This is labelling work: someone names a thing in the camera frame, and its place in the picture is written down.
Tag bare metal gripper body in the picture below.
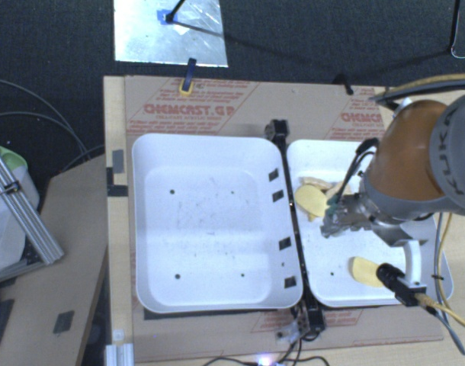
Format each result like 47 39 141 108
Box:
330 193 375 231

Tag white plastic tray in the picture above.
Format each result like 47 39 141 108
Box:
285 139 455 309
131 132 304 315

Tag yellow round biscuit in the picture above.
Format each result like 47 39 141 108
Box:
294 185 329 217

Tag thin black rod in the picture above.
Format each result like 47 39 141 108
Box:
274 134 314 309

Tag beige bread piece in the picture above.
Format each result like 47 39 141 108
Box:
298 175 333 191

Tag yellow oval biscuit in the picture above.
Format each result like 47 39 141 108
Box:
348 255 386 289

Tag brown cardboard board red print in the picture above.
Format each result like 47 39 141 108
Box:
123 75 446 353

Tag black cylinder on white bracket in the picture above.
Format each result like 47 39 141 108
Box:
376 237 428 308

